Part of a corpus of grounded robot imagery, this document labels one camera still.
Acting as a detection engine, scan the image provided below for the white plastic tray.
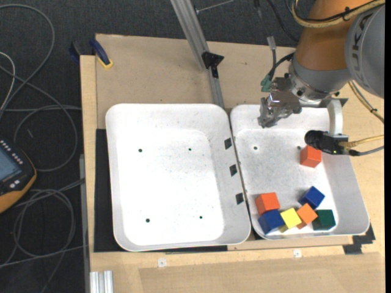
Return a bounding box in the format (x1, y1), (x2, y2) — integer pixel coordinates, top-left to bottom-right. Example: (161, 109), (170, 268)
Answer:
(229, 104), (370, 241)
(105, 103), (252, 252)

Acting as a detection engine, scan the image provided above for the black cylinder on white bracket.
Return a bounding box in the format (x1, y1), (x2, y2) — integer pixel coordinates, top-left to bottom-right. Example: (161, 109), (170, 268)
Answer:
(304, 98), (349, 156)

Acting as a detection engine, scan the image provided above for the green cube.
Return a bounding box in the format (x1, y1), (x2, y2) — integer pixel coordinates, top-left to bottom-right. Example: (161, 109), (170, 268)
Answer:
(311, 209), (336, 231)

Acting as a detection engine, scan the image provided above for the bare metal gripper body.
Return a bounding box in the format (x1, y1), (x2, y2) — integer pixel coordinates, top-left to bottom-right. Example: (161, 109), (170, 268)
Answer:
(264, 76), (338, 115)

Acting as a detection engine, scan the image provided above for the brown cardboard board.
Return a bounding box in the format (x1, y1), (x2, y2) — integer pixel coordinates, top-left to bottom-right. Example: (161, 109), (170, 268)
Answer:
(95, 34), (385, 251)

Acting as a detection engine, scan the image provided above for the orange cube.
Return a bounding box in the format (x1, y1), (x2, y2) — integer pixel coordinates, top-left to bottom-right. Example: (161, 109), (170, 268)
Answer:
(295, 203), (319, 230)
(255, 192), (281, 215)
(299, 145), (323, 168)

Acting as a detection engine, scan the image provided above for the yellow cube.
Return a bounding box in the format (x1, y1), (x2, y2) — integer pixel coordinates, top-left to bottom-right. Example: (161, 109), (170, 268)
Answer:
(279, 207), (302, 233)

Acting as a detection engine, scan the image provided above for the blue cube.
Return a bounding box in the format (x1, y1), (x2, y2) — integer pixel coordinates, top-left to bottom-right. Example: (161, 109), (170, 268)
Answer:
(258, 209), (285, 235)
(298, 186), (326, 209)

